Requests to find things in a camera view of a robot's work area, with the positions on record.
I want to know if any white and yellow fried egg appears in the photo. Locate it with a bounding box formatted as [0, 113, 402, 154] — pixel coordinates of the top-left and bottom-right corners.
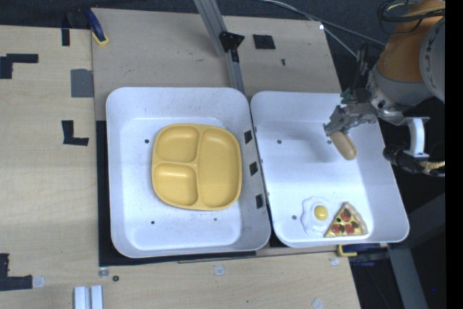
[300, 195, 332, 237]

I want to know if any black cylinder on white bracket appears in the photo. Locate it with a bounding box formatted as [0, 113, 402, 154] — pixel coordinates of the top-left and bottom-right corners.
[382, 116, 432, 175]

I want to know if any white plastic tray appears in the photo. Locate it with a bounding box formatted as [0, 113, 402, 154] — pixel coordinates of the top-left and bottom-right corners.
[105, 86, 273, 259]
[250, 90, 411, 250]

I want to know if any yellow pizza slice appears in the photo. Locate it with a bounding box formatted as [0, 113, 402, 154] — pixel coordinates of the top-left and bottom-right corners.
[323, 201, 370, 239]

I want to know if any yellow divided plate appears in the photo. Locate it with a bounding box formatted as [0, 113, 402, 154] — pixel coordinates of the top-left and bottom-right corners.
[150, 122, 243, 212]

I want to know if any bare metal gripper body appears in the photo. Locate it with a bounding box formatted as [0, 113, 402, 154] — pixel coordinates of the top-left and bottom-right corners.
[339, 89, 405, 129]

